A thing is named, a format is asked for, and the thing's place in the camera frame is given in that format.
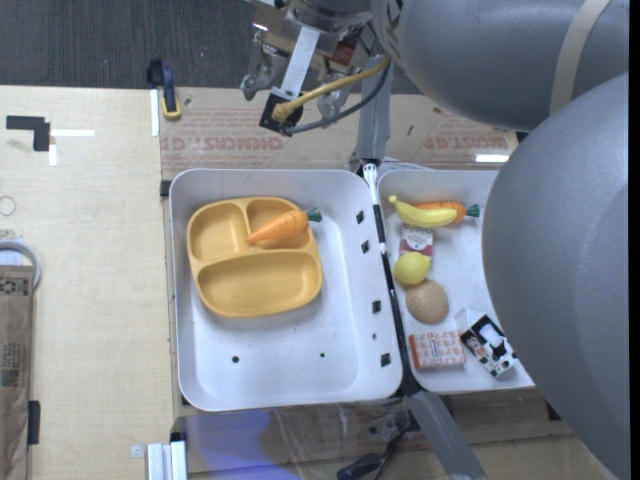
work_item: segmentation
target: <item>yellow cable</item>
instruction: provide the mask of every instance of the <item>yellow cable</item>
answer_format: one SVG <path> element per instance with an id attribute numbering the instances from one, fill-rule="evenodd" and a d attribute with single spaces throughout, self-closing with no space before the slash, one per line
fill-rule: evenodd
<path id="1" fill-rule="evenodd" d="M 347 76 L 345 78 L 341 78 L 340 80 L 321 85 L 320 87 L 317 87 L 316 89 L 303 94 L 295 100 L 278 103 L 273 108 L 271 119 L 273 119 L 274 121 L 278 121 L 279 123 L 284 123 L 287 120 L 287 117 L 289 117 L 298 107 L 301 107 L 305 103 L 316 99 L 323 94 L 327 94 L 328 92 L 340 89 L 345 85 L 353 84 L 359 82 L 360 80 L 364 80 L 365 78 L 369 78 L 370 76 L 375 75 L 378 71 L 384 69 L 387 64 L 389 64 L 389 62 L 391 62 L 391 57 L 385 55 L 383 59 L 378 62 L 378 64 L 376 64 L 371 69 L 368 69 L 367 71 L 361 71 L 360 73 L 356 73 L 355 75 Z"/>

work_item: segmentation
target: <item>toy lemon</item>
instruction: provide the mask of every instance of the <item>toy lemon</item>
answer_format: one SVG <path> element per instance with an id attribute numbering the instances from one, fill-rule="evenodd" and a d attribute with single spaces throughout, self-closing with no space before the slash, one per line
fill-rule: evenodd
<path id="1" fill-rule="evenodd" d="M 423 281 L 431 269 L 431 259 L 419 252 L 402 254 L 393 266 L 393 277 L 404 284 L 413 285 Z"/>

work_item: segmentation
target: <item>orange carrot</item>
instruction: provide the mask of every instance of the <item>orange carrot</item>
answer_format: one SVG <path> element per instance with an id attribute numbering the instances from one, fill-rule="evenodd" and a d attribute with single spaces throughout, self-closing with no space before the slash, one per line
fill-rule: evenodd
<path id="1" fill-rule="evenodd" d="M 260 226 L 251 233 L 245 241 L 249 244 L 255 244 L 261 240 L 271 240 L 273 238 L 284 238 L 295 235 L 303 231 L 310 220 L 320 222 L 322 220 L 320 210 L 317 208 L 308 212 L 289 210 Z"/>
<path id="2" fill-rule="evenodd" d="M 477 204 L 466 208 L 457 201 L 436 201 L 433 203 L 421 203 L 414 205 L 416 208 L 422 208 L 423 210 L 434 210 L 436 208 L 451 208 L 457 212 L 456 218 L 453 222 L 460 222 L 462 218 L 467 215 L 469 217 L 480 217 L 480 208 Z"/>

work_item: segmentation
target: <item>brown potato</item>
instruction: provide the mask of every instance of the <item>brown potato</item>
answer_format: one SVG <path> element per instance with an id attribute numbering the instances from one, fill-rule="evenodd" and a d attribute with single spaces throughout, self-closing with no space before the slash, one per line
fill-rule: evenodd
<path id="1" fill-rule="evenodd" d="M 444 288 L 430 279 L 407 288 L 405 303 L 409 313 L 425 324 L 442 322 L 449 313 L 449 298 Z"/>

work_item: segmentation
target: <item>yellow banana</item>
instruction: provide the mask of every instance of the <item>yellow banana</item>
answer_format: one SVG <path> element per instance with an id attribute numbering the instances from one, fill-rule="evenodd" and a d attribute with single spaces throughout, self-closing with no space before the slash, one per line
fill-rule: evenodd
<path id="1" fill-rule="evenodd" d="M 437 228 L 450 224 L 457 216 L 457 212 L 453 208 L 416 208 L 409 203 L 398 201 L 396 196 L 389 196 L 389 202 L 395 206 L 400 220 L 410 226 Z"/>

